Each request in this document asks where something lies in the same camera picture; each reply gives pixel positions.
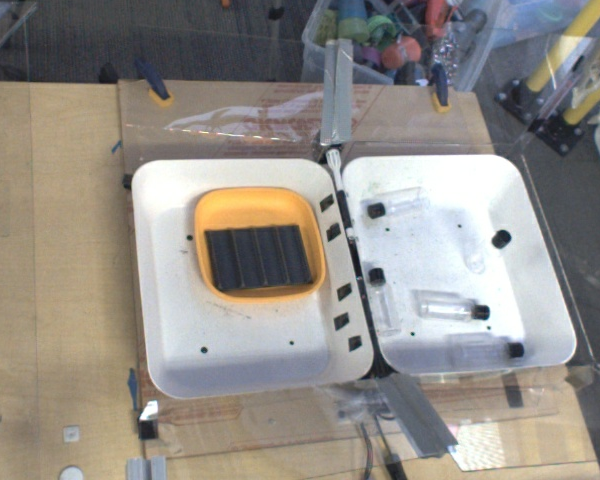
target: plastic bin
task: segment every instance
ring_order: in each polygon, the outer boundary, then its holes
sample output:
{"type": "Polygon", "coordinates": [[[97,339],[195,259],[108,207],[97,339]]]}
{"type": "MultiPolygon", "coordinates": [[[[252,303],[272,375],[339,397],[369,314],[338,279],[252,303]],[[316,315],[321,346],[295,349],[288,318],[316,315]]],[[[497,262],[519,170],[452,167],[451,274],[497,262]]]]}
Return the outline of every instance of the plastic bin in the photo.
{"type": "MultiPolygon", "coordinates": [[[[475,85],[489,52],[492,49],[494,27],[498,22],[501,0],[458,0],[460,10],[467,13],[473,9],[483,10],[489,21],[476,37],[473,53],[462,62],[453,80],[457,91],[471,91],[475,85]]],[[[320,83],[323,81],[325,49],[316,43],[315,37],[320,27],[323,13],[330,8],[334,0],[318,0],[307,25],[302,33],[304,58],[302,82],[320,83]]],[[[394,80],[367,66],[354,65],[353,83],[393,85],[394,80]]]]}
{"type": "Polygon", "coordinates": [[[589,0],[505,0],[493,47],[558,32],[589,0]]]}

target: gray floor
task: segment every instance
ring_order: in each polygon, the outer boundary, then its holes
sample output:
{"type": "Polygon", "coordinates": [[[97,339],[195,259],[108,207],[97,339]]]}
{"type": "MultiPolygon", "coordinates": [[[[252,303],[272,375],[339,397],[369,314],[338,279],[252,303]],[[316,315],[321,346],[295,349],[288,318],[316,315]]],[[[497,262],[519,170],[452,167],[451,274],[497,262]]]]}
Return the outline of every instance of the gray floor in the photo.
{"type": "MultiPolygon", "coordinates": [[[[273,0],[233,0],[228,11],[217,0],[36,1],[26,36],[18,33],[0,52],[1,63],[23,69],[28,64],[32,81],[97,83],[106,62],[121,77],[136,78],[138,56],[171,79],[266,80],[272,72],[267,11],[273,0]]],[[[283,1],[280,62],[273,73],[277,80],[298,81],[301,34],[316,0],[283,1]]],[[[600,365],[600,157],[591,131],[560,157],[524,135],[524,127],[493,98],[506,81],[529,74],[546,44],[547,38],[539,38],[492,51],[475,91],[494,142],[505,149],[526,145],[522,155],[520,148],[511,149],[531,174],[566,274],[579,334],[572,365],[600,365]]],[[[578,396],[600,461],[600,367],[590,371],[590,382],[579,379],[578,396]]]]}

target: yellow tube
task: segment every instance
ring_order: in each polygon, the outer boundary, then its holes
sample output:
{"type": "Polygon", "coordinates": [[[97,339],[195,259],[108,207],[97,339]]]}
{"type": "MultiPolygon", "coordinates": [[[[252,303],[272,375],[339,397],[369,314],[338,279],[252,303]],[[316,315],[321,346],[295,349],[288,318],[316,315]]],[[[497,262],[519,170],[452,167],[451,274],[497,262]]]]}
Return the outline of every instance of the yellow tube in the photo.
{"type": "Polygon", "coordinates": [[[562,118],[567,124],[575,126],[584,119],[589,111],[600,101],[600,88],[587,96],[576,108],[569,108],[564,111],[562,118]]]}
{"type": "Polygon", "coordinates": [[[552,73],[558,70],[563,62],[567,60],[567,57],[599,19],[600,0],[589,0],[571,22],[571,25],[562,33],[560,39],[549,50],[549,53],[533,74],[527,78],[527,87],[533,92],[540,92],[551,78],[552,73]]]}

